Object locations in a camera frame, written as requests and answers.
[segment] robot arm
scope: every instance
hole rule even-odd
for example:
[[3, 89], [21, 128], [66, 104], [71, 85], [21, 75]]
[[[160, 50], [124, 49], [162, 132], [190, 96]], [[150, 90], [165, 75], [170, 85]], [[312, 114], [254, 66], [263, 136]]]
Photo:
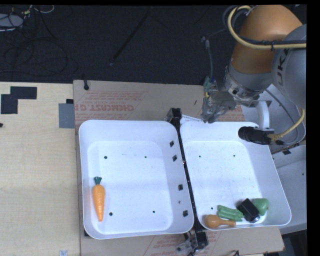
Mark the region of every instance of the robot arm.
[[[231, 20], [233, 14], [241, 9], [249, 12], [237, 35]], [[264, 108], [258, 99], [270, 84], [274, 84], [289, 101], [306, 109], [307, 25], [302, 25], [283, 5], [258, 5], [254, 8], [244, 5], [232, 10], [228, 29], [237, 43], [226, 67], [224, 86], [212, 87], [210, 96], [203, 100], [202, 120], [213, 123], [236, 104], [258, 106], [258, 113], [265, 115], [265, 112], [259, 112]], [[236, 104], [232, 105], [230, 96]], [[272, 138], [270, 129], [268, 134], [264, 134], [264, 128], [259, 127], [253, 132]], [[252, 142], [269, 144], [270, 140]]]

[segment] yellow cable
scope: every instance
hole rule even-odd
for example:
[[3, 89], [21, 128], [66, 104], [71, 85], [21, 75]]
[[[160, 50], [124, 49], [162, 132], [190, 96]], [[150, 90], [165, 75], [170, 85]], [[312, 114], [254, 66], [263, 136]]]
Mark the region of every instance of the yellow cable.
[[278, 134], [268, 134], [267, 136], [269, 138], [271, 138], [273, 141], [276, 141], [277, 139], [279, 138], [282, 138], [283, 136], [285, 136], [286, 134], [290, 133], [293, 129], [295, 129], [301, 122], [302, 120], [304, 119], [305, 117], [305, 111], [301, 108], [301, 116], [299, 118], [299, 120], [294, 124], [292, 125], [289, 129], [285, 130], [284, 132], [282, 133], [278, 133]]
[[227, 20], [227, 26], [228, 29], [231, 33], [231, 35], [233, 36], [233, 38], [235, 40], [237, 40], [240, 44], [249, 47], [249, 48], [253, 48], [253, 49], [257, 49], [257, 50], [272, 50], [273, 49], [286, 49], [286, 48], [307, 48], [307, 43], [293, 43], [293, 44], [274, 44], [273, 47], [270, 47], [269, 45], [258, 45], [258, 44], [253, 44], [253, 43], [249, 43], [243, 39], [241, 39], [237, 33], [234, 31], [232, 25], [231, 25], [231, 19], [234, 15], [234, 13], [236, 12], [236, 10], [241, 10], [241, 9], [247, 9], [247, 10], [251, 10], [251, 7], [248, 5], [243, 5], [240, 7], [236, 7], [234, 8], [229, 16], [228, 16], [228, 20]]

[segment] orange carrot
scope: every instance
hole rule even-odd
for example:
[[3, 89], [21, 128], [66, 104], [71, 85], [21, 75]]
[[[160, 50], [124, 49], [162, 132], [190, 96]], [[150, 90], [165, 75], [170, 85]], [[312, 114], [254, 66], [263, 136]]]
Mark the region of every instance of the orange carrot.
[[105, 208], [105, 188], [100, 185], [101, 180], [101, 177], [94, 177], [95, 186], [92, 188], [94, 208], [100, 222], [104, 218]]

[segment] cardboard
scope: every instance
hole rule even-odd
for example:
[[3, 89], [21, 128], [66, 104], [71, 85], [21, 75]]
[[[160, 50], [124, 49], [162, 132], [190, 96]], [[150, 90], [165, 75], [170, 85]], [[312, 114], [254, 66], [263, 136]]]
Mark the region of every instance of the cardboard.
[[[180, 108], [183, 115], [200, 119], [204, 88], [201, 85], [153, 84], [114, 81], [73, 82], [75, 139], [77, 154], [80, 247], [82, 256], [162, 256], [178, 255], [176, 245], [183, 234], [149, 235], [98, 240], [85, 236], [79, 126], [86, 120], [164, 120], [170, 108]], [[219, 121], [245, 121], [242, 109], [220, 116]], [[284, 243], [278, 227], [206, 231], [209, 245], [197, 255], [218, 256], [279, 252]]]

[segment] carrot green top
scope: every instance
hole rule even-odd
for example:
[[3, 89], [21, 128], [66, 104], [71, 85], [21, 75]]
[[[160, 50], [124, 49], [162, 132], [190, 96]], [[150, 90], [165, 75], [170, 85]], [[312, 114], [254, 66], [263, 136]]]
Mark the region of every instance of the carrot green top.
[[100, 184], [102, 178], [101, 177], [94, 177], [94, 182], [96, 185]]

